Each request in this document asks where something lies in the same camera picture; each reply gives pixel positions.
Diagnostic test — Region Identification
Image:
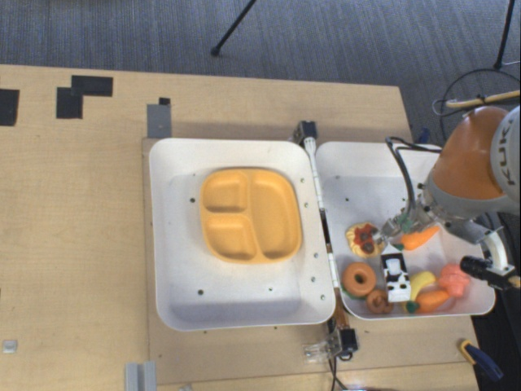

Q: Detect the orange carrot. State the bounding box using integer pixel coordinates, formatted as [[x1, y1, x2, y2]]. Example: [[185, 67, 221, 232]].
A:
[[400, 224, 442, 253], [404, 289, 451, 315]]

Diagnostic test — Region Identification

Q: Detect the yellow banana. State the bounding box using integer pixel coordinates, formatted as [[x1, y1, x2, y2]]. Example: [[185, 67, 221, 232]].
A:
[[408, 270, 438, 301]]

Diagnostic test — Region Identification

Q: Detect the pink shrimp toy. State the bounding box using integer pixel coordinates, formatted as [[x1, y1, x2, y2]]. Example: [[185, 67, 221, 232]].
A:
[[438, 263, 472, 300]]

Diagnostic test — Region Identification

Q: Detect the orange divided plate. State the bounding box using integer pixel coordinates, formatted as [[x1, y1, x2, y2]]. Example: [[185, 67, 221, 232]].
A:
[[199, 167, 304, 266]]

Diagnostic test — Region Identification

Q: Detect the black cylinder on white bracket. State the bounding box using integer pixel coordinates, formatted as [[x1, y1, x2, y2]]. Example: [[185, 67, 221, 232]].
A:
[[459, 230, 519, 292]]

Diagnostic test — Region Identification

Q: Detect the black and white milk carton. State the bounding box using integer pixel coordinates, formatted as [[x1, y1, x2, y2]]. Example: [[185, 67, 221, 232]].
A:
[[379, 247, 413, 305]]

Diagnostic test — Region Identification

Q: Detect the thin black and white rod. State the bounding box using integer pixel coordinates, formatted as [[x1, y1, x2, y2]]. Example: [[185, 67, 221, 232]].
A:
[[303, 135, 342, 291]]

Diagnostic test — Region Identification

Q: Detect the black block with wires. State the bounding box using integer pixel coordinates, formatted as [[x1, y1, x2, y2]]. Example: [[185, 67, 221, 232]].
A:
[[338, 327, 360, 361], [296, 121, 318, 141]]

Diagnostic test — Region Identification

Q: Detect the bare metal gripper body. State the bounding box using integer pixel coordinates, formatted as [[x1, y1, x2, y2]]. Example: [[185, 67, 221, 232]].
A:
[[391, 201, 445, 236]]

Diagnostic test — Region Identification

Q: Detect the black tripod leg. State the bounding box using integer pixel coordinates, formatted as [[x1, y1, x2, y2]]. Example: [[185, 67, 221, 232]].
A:
[[493, 0, 521, 71], [210, 0, 278, 57]]

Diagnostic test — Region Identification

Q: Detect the orange doughnut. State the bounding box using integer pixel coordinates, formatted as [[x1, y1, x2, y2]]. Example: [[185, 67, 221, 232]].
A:
[[340, 261, 379, 299]]

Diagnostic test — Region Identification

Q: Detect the white plastic tray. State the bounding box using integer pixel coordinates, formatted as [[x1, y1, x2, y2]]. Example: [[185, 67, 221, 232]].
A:
[[148, 137, 337, 333], [315, 140, 497, 322]]

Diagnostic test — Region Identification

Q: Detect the brown pretzel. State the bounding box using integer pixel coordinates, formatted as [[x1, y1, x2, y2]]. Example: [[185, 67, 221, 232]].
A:
[[365, 288, 396, 316]]

